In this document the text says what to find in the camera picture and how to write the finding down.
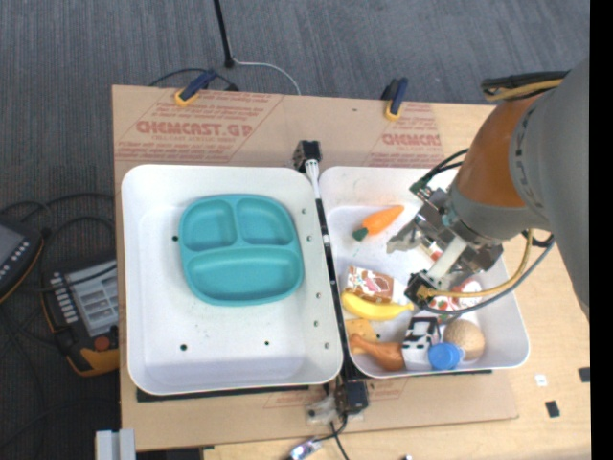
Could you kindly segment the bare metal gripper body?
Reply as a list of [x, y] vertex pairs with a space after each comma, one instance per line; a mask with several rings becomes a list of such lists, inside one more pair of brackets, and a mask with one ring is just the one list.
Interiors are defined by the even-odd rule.
[[409, 247], [422, 248], [435, 262], [433, 276], [472, 275], [492, 268], [503, 253], [501, 242], [479, 235], [460, 220], [447, 191], [421, 190], [422, 206], [411, 221]]

